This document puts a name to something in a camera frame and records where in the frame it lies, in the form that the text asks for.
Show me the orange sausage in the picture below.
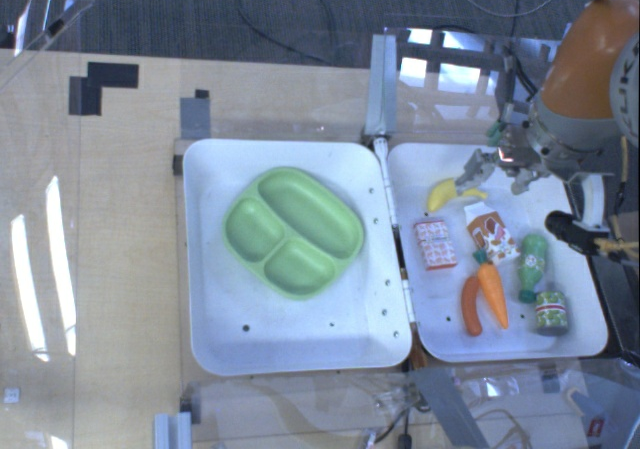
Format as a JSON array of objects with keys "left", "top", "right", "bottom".
[{"left": 460, "top": 274, "right": 484, "bottom": 338}]

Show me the orange carrot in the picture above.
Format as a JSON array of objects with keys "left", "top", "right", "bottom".
[{"left": 471, "top": 248, "right": 511, "bottom": 331}]

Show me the white and orange box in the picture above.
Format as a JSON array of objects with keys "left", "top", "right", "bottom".
[{"left": 412, "top": 218, "right": 459, "bottom": 272}]

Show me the yellow banana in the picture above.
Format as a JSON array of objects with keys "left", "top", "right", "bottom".
[{"left": 426, "top": 177, "right": 489, "bottom": 214}]

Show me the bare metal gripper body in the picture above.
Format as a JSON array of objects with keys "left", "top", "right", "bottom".
[{"left": 496, "top": 119, "right": 555, "bottom": 177}]

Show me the green divided plate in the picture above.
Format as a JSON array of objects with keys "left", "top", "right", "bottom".
[{"left": 221, "top": 166, "right": 366, "bottom": 302}]

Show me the white plastic tray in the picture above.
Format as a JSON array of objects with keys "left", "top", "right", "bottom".
[
  {"left": 387, "top": 141, "right": 610, "bottom": 365},
  {"left": 182, "top": 138, "right": 414, "bottom": 378}
]

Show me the black cylinder on white bracket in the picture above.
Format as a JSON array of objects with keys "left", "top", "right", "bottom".
[{"left": 544, "top": 173, "right": 612, "bottom": 258}]

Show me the green bottle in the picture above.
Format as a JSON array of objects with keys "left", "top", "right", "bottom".
[{"left": 516, "top": 233, "right": 549, "bottom": 305}]

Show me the white and orange gabled carton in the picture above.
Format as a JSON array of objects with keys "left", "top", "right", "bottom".
[{"left": 463, "top": 201, "right": 522, "bottom": 267}]

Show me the green can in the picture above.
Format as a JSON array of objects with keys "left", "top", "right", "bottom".
[{"left": 534, "top": 290, "right": 570, "bottom": 337}]

